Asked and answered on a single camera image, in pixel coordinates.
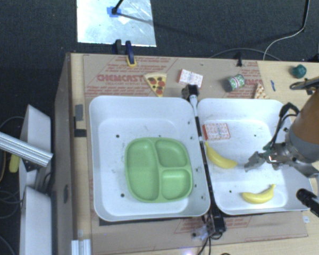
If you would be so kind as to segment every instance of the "toy banana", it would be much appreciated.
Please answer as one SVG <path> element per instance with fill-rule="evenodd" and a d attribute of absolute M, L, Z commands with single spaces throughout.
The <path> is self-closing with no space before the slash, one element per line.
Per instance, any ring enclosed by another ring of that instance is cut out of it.
<path fill-rule="evenodd" d="M 204 144 L 207 148 L 208 159 L 211 160 L 218 167 L 221 167 L 224 169 L 230 169 L 230 168 L 234 168 L 235 166 L 237 166 L 238 163 L 236 161 L 222 157 L 213 148 L 211 148 L 209 146 L 208 142 L 205 142 Z"/>
<path fill-rule="evenodd" d="M 253 203 L 253 204 L 265 203 L 267 201 L 270 201 L 273 198 L 275 186 L 276 186 L 275 184 L 272 184 L 267 190 L 261 193 L 245 192 L 245 193 L 242 193 L 242 197 L 248 203 Z"/>

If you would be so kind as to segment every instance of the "gray metal panel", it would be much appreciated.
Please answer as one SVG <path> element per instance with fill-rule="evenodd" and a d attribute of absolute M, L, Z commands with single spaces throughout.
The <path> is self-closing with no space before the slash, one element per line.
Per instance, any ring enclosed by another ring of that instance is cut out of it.
<path fill-rule="evenodd" d="M 71 141 L 73 120 L 71 118 L 71 83 L 70 55 L 67 54 L 60 77 L 55 98 L 54 118 L 54 152 L 55 152 L 55 182 L 53 192 L 56 201 L 57 254 L 70 255 L 73 238 L 72 185 L 71 185 Z"/>
<path fill-rule="evenodd" d="M 77 0 L 78 42 L 113 44 L 121 39 L 135 46 L 156 47 L 150 0 L 124 0 L 121 15 L 110 16 L 108 8 L 118 1 Z"/>

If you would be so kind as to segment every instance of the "toy pizza slice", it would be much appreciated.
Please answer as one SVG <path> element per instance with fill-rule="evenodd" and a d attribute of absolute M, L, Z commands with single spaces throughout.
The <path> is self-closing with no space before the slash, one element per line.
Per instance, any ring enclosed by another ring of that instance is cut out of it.
<path fill-rule="evenodd" d="M 149 73 L 143 75 L 145 81 L 148 83 L 153 92 L 162 97 L 164 93 L 164 88 L 166 84 L 166 74 L 165 73 Z"/>
<path fill-rule="evenodd" d="M 265 93 L 264 87 L 258 83 L 256 91 L 255 91 L 255 99 L 269 99 L 268 95 Z"/>

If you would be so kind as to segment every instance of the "black floor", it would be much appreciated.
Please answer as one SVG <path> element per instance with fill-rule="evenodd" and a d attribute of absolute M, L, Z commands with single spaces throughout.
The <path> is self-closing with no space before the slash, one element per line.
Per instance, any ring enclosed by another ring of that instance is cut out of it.
<path fill-rule="evenodd" d="M 138 47 L 135 53 L 210 57 L 229 48 L 265 50 L 273 40 L 300 29 L 305 1 L 151 0 L 157 47 Z M 23 116 L 27 104 L 52 115 L 66 52 L 111 53 L 110 46 L 77 43 L 76 30 L 76 0 L 0 0 L 0 124 L 11 116 Z M 319 0 L 310 0 L 306 29 L 277 42 L 269 53 L 283 61 L 307 61 L 316 55 L 318 41 Z M 242 55 L 262 59 L 260 53 Z M 18 136 L 19 123 L 12 121 L 3 130 Z M 16 191 L 17 176 L 6 172 L 0 186 Z M 0 220 L 0 235 L 16 253 L 19 220 L 19 213 Z M 0 242 L 0 254 L 9 254 L 3 248 Z"/>

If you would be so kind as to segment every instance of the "red and white box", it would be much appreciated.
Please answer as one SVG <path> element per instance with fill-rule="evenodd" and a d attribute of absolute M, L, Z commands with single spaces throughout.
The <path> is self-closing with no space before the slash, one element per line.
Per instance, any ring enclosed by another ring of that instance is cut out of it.
<path fill-rule="evenodd" d="M 206 141 L 230 139 L 230 133 L 226 123 L 207 123 L 202 126 L 202 129 Z"/>
<path fill-rule="evenodd" d="M 203 79 L 203 75 L 182 69 L 179 76 L 178 83 L 182 85 L 187 85 L 187 84 L 197 85 L 198 88 L 201 88 L 202 79 Z"/>

